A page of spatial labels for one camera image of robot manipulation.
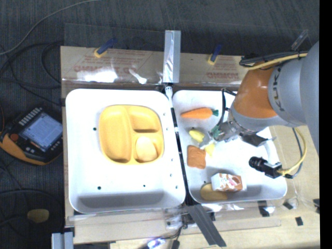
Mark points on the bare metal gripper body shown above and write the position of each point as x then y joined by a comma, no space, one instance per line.
233,131

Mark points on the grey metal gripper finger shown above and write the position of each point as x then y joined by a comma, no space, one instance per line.
206,140

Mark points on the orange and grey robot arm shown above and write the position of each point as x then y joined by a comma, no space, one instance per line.
290,92

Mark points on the orange bread slice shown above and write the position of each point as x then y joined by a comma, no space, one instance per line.
196,157

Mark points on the white plastic tray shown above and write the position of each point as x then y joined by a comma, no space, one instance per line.
116,185
233,154

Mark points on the orange carrot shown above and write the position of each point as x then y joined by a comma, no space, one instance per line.
197,113

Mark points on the white and orange carton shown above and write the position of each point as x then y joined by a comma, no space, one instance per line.
228,183

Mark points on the yellow round biscuit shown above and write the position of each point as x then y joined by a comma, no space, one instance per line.
210,194

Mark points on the cream bread roll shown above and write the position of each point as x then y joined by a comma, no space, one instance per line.
146,149

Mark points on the yellow divided plate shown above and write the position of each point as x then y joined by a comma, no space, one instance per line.
114,133

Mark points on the brown cardboard board red print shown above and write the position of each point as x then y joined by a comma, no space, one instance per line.
145,63

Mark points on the yellow oval object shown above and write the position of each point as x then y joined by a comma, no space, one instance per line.
38,215

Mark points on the black cylinder on white bracket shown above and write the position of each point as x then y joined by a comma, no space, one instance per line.
264,165

